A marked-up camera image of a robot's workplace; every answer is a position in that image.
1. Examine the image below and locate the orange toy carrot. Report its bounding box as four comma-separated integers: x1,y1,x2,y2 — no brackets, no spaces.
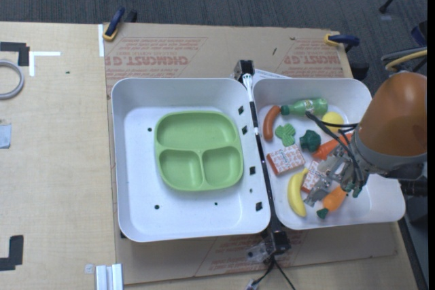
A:
312,132,353,160

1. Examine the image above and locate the dark green toy broccoli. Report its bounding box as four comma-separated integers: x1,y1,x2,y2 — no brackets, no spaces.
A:
298,129,322,153

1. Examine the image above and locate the yellow banana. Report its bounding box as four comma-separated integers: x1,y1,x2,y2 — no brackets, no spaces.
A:
287,168,309,217

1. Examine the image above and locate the yellow toy lemon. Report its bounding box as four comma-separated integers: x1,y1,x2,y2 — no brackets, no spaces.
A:
321,111,345,133

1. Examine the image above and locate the light green toy leaf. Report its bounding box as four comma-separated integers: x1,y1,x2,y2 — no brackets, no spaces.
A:
274,123,297,147

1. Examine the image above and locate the orange and white carton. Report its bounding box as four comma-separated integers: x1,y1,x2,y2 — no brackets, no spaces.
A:
300,160,328,194
266,144,307,177

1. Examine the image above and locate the thin black and white rod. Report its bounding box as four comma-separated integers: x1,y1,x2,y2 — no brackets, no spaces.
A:
243,73,283,236

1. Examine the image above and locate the black block with thin wires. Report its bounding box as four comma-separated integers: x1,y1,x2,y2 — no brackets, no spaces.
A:
260,230,292,256
233,59,255,81

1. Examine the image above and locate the white paper sheet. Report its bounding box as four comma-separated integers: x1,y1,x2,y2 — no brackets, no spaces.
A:
253,68,293,80

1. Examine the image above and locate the green divided plate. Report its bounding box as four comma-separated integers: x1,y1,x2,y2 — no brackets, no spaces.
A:
154,111,245,193

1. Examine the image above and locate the orange bottle with green cap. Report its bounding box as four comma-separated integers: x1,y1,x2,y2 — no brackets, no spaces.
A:
316,185,348,220

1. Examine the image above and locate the brown cardboard board red print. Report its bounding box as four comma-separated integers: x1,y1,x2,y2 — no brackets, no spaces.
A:
103,22,398,286

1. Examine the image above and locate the orange-brown toy sausage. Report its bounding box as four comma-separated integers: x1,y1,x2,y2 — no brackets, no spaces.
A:
262,105,281,142

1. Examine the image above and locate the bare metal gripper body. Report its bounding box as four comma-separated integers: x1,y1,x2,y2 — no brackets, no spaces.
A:
325,144,369,194

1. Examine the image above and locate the white plastic tray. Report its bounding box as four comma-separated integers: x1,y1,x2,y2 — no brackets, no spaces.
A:
111,77,272,243
253,77,406,231

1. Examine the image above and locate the green plastic bottle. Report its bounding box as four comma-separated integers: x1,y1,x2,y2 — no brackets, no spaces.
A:
280,97,329,117

